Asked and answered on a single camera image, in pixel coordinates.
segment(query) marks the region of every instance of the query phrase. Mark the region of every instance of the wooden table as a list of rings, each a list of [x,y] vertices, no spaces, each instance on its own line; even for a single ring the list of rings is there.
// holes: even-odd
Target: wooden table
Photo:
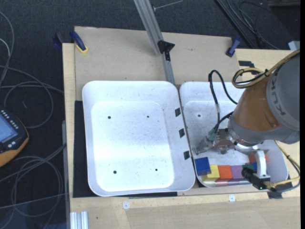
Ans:
[[[73,141],[75,90],[74,44],[63,44],[63,71],[67,128],[68,169],[71,212],[88,211],[91,229],[185,229],[185,228],[301,228],[300,188],[269,199],[266,191],[252,186],[197,187],[179,192],[176,197],[73,198]],[[251,61],[257,68],[270,68],[290,51],[236,50],[238,60]],[[284,145],[299,162],[300,144]],[[291,177],[297,176],[289,162]],[[229,196],[234,195],[234,202]],[[129,202],[130,209],[123,208]]]

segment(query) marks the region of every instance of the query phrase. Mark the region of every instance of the blue screen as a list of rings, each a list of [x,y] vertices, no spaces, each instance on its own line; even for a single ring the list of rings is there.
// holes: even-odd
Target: blue screen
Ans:
[[[14,127],[7,123],[4,117],[0,115],[0,142],[4,142],[17,134],[18,133],[14,130]]]

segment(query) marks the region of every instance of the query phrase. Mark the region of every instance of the black floor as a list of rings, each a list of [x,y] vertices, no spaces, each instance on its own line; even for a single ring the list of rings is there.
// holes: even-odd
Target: black floor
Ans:
[[[151,0],[155,7],[180,0]],[[300,40],[300,6],[268,8],[265,0],[229,0],[232,6],[241,5],[255,34],[244,25],[243,34],[232,25],[215,0],[183,0],[159,8],[156,17],[163,32],[243,38],[240,48],[289,49],[290,41]],[[71,42],[69,31],[75,25],[144,30],[133,0],[0,0],[0,11],[12,23],[15,46],[10,67],[32,74],[40,81],[63,90],[61,52],[52,38],[60,32],[65,42]],[[11,31],[0,18],[0,38],[9,45]],[[7,59],[7,49],[0,42],[0,65]],[[8,71],[2,86],[32,81],[28,76]],[[7,88],[2,88],[0,104],[4,105]],[[30,141],[20,156],[47,157],[62,145],[61,124],[65,119],[63,95],[51,90],[54,109],[51,118],[39,128],[29,128]],[[22,87],[8,97],[6,107],[26,126],[44,122],[51,112],[51,100],[43,88]],[[63,173],[62,154],[51,160]],[[18,171],[24,161],[10,162],[0,168],[0,180]],[[10,194],[15,176],[0,182],[0,207],[11,204]],[[48,165],[29,172],[18,184],[17,202],[31,201],[58,194],[56,175]]]

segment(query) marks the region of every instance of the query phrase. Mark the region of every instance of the yellow block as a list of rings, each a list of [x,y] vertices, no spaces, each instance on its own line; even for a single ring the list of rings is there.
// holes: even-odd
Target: yellow block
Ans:
[[[213,182],[213,181],[217,180],[220,177],[219,171],[218,171],[218,165],[210,165],[210,170],[211,170],[210,174],[201,176],[202,181]]]

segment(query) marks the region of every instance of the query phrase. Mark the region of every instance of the white tray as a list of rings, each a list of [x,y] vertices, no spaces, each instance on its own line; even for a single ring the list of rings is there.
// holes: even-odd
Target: white tray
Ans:
[[[195,181],[176,87],[92,81],[82,91],[88,182],[99,196],[185,191]]]
[[[220,106],[221,118],[233,111],[236,105],[232,103],[225,95],[223,86],[220,82],[213,83],[214,92]],[[243,89],[235,88],[231,83],[225,83],[229,95],[238,101],[243,93]],[[209,82],[186,82],[181,85],[180,90],[181,105],[183,115],[187,126],[191,149],[196,148],[204,136],[215,126],[217,122],[217,112],[215,103],[210,90]],[[223,121],[219,128],[226,128],[228,120]],[[259,149],[268,149],[267,172],[272,182],[286,180],[288,170],[282,151],[277,147],[274,141],[266,140],[263,144],[257,145]],[[193,152],[194,159],[208,157],[209,163],[215,165],[244,165],[249,162],[247,155],[234,149],[229,149],[227,154],[220,154],[219,150],[210,149],[207,152],[196,155]],[[196,175],[198,180],[206,187],[245,185],[250,184],[243,180],[237,183],[204,182],[201,176]]]

